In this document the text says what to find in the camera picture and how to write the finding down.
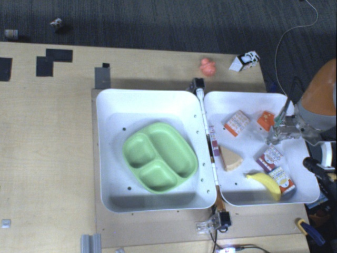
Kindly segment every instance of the table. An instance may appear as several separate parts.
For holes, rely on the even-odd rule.
[[[54,62],[53,77],[36,77],[36,57],[45,56],[47,48],[73,50],[73,61]],[[0,82],[0,219],[12,220],[10,228],[0,228],[0,252],[6,253],[79,252],[81,235],[97,232],[91,102],[95,67],[110,64],[112,87],[185,90],[192,78],[202,77],[200,59],[208,57],[217,65],[216,76],[205,79],[208,91],[265,91],[259,66],[240,73],[228,70],[235,55],[0,42],[0,57],[13,59],[11,80]],[[308,220],[304,205],[226,207],[233,226],[219,235],[220,245],[309,252],[294,223],[296,218]],[[184,237],[174,234],[173,216],[164,212],[169,235],[156,231],[152,241],[142,240],[138,226],[138,232],[125,232],[120,244],[102,251],[126,246],[126,253],[211,252],[209,237],[191,232],[196,218],[189,211],[177,214],[178,233],[184,231]],[[121,229],[129,227],[121,224]]]

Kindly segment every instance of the green plate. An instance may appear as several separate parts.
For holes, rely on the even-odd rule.
[[[161,122],[129,137],[123,145],[123,156],[138,181],[155,194],[181,185],[198,168],[197,157],[185,139]]]

